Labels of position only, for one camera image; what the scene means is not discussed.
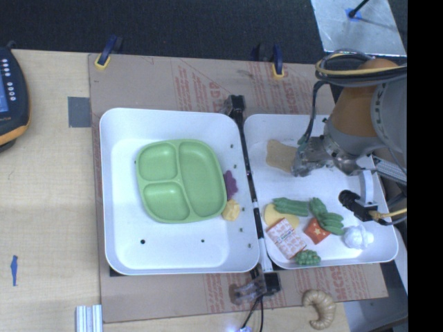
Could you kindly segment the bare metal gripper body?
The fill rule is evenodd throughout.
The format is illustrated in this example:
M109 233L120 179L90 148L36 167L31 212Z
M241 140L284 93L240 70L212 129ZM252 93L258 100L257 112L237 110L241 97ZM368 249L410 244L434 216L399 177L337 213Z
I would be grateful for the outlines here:
M323 167L336 167L347 176L355 176L361 172L361 167L357 164L359 157L339 147L329 135L303 136L297 145L291 165L294 176L305 177Z

